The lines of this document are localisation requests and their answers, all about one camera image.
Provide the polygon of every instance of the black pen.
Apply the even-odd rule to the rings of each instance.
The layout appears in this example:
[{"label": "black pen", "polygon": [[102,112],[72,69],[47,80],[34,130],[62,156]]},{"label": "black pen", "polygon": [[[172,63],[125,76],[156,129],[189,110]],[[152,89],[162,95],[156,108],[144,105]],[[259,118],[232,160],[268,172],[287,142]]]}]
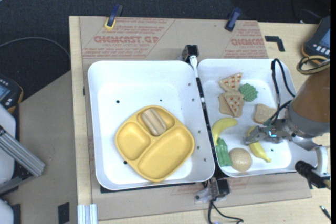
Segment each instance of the black pen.
[{"label": "black pen", "polygon": [[320,205],[323,213],[331,220],[331,216],[329,215],[328,211],[325,209],[325,207],[323,205]]}]

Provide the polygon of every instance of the black device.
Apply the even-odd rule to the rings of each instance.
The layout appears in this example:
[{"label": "black device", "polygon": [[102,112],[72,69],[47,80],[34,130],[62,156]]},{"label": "black device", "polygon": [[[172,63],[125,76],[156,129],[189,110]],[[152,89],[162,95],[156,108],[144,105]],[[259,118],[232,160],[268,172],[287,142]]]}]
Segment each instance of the black device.
[{"label": "black device", "polygon": [[330,59],[330,16],[322,19],[318,28],[302,46],[302,54],[308,56],[323,56]]},{"label": "black device", "polygon": [[0,74],[0,104],[12,113],[23,97],[23,89],[14,80]]}]

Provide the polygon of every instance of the white tray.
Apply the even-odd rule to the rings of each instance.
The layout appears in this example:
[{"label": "white tray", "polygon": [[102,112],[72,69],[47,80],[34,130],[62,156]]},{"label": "white tray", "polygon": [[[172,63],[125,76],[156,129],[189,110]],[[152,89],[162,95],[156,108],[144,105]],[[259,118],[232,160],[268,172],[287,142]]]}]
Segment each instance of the white tray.
[{"label": "white tray", "polygon": [[[243,114],[239,118],[235,118],[238,124],[226,129],[220,137],[224,139],[230,151],[235,147],[242,147],[249,151],[252,155],[253,163],[251,168],[246,172],[234,170],[231,166],[223,166],[221,170],[230,177],[254,176],[274,173],[295,172],[295,163],[301,159],[313,166],[317,165],[317,156],[315,151],[306,151],[300,146],[284,140],[279,144],[261,141],[271,162],[255,157],[249,146],[245,145],[244,137],[251,126],[257,125],[253,121],[253,113],[255,105],[263,103],[274,108],[277,107],[277,99],[275,88],[272,81],[271,70],[272,59],[206,59],[199,63],[198,74],[203,86],[203,92],[208,111],[209,123],[212,126],[217,120],[230,117],[219,112],[218,96],[224,92],[219,86],[218,81],[233,74],[242,72],[243,77],[240,85],[249,83],[256,87],[258,97],[252,101],[245,101]],[[288,68],[282,63],[285,71],[287,84],[291,91],[295,93],[295,88]],[[276,64],[276,78],[280,91],[281,104],[292,97],[285,88],[281,70]],[[280,112],[279,118],[283,117],[283,111]]]},{"label": "white tray", "polygon": [[[204,182],[215,164],[195,75],[182,61],[98,61],[88,70],[96,176],[110,190]],[[191,157],[166,180],[150,182],[124,164],[114,143],[120,125],[137,110],[159,105],[193,134]]]}]

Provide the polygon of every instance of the robotic hand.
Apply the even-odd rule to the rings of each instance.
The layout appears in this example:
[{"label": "robotic hand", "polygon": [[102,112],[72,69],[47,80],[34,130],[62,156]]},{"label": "robotic hand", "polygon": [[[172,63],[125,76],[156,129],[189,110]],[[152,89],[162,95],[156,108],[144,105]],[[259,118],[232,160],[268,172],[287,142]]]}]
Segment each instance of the robotic hand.
[{"label": "robotic hand", "polygon": [[[302,70],[304,63],[316,59],[325,61],[316,68]],[[308,151],[315,150],[318,160],[316,168],[299,161],[295,169],[314,186],[330,189],[327,148],[312,141],[314,137],[330,132],[330,60],[321,56],[304,57],[298,63],[297,70],[309,75],[298,94],[293,100],[278,106],[277,112],[264,123],[265,127],[256,126],[245,138],[245,143],[248,145],[263,139],[280,143],[283,139],[289,139]],[[286,109],[285,117],[278,119],[281,109]]]}]

